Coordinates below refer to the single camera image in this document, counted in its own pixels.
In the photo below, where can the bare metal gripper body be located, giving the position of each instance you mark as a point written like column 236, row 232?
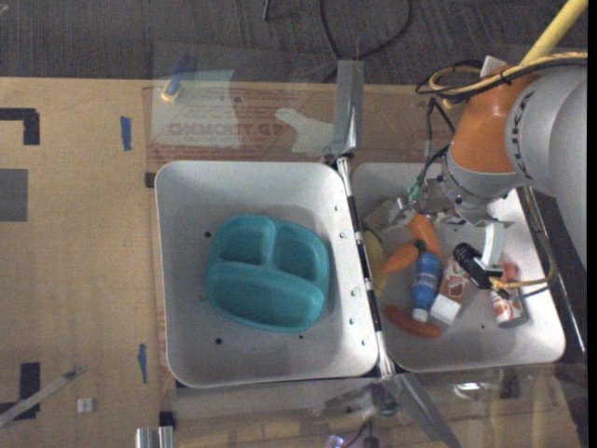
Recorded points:
column 440, row 198

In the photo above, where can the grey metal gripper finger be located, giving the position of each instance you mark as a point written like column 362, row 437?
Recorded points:
column 411, row 207
column 398, row 213

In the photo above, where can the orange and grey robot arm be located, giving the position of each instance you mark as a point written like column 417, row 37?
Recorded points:
column 536, row 129

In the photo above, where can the grey block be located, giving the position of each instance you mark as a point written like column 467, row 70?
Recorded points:
column 380, row 214

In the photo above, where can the orange carrot with green top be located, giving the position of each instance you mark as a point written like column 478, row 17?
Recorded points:
column 400, row 258

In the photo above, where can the blue bottle with white cap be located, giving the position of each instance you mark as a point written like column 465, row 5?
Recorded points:
column 425, row 280

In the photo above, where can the brown and white carton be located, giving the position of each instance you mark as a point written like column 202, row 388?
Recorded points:
column 454, row 280

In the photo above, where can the pink doughnut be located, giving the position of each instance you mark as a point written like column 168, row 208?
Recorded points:
column 509, row 271

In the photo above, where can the white cube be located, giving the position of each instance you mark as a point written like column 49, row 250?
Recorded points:
column 445, row 309

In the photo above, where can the red sausage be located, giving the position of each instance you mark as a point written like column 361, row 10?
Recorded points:
column 410, row 322

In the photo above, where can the red and white can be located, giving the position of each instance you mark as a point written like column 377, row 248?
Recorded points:
column 506, row 311

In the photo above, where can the teal divided plate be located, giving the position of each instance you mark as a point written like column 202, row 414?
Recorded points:
column 261, row 283

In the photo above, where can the white plastic tray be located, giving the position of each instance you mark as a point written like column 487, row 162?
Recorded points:
column 261, row 362
column 480, row 348

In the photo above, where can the brown cardboard board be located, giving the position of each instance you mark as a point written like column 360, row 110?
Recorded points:
column 261, row 119

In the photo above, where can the black cylinder on white bracket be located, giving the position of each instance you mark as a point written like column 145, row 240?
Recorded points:
column 476, row 264

